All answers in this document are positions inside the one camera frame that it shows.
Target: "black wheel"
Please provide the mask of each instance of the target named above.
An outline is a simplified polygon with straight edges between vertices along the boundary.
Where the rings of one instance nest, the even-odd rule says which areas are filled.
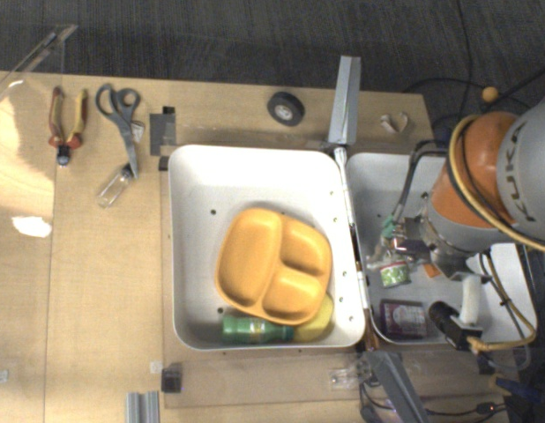
[[[288,127],[298,125],[304,117],[304,105],[289,93],[274,94],[266,107],[276,122]]]

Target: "dark floor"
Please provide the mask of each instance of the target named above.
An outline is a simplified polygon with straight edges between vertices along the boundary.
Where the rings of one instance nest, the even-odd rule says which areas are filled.
[[[545,0],[460,0],[473,81],[506,91],[545,65]],[[0,69],[55,24],[76,23],[68,73],[334,87],[339,56],[362,58],[362,89],[468,78],[455,0],[0,0]],[[433,121],[455,114],[464,85],[432,82]],[[478,88],[466,113],[478,109]],[[516,96],[533,105],[545,75]],[[525,107],[506,101],[515,112]]]

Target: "green can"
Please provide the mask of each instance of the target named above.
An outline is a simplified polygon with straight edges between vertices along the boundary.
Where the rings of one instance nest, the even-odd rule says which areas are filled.
[[[393,262],[380,269],[380,278],[384,288],[401,286],[411,282],[407,263],[404,261]]]

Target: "scissors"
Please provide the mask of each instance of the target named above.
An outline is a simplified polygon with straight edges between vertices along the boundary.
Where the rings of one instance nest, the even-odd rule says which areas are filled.
[[[101,105],[101,96],[108,91],[108,102],[110,105],[110,111],[106,111]],[[131,103],[126,103],[125,100],[131,96]],[[130,169],[134,178],[138,178],[138,157],[135,153],[135,145],[133,144],[133,133],[131,131],[131,118],[135,108],[138,107],[141,98],[134,89],[125,88],[121,91],[116,91],[112,88],[112,85],[105,84],[100,87],[96,93],[96,107],[104,117],[113,122],[120,130],[123,143],[125,145],[125,151],[128,153],[128,160],[130,161]]]

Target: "orange ball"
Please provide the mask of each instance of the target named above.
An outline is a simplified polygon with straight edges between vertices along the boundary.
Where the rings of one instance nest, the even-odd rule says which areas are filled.
[[[494,86],[487,86],[482,90],[482,100],[486,103],[492,103],[496,101],[500,93]]]

